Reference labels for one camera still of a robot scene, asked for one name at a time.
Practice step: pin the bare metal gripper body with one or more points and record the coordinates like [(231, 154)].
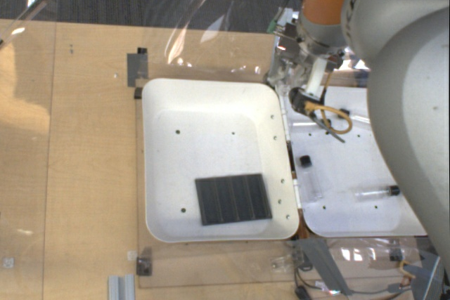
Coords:
[(293, 45)]

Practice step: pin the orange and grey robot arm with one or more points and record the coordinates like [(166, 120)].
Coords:
[(397, 45)]

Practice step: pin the clear plastic bottle black cap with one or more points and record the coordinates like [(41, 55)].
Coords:
[(312, 181), (372, 194), (356, 118)]

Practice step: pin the thin black and white rod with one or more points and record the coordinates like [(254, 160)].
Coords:
[(291, 154)]

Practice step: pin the white plastic tray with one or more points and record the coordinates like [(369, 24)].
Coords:
[(344, 218), (211, 151)]

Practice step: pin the black ribbed rectangular mat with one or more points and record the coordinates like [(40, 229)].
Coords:
[(233, 199)]

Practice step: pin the black cylinder on white bracket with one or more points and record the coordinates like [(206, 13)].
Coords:
[(315, 79)]

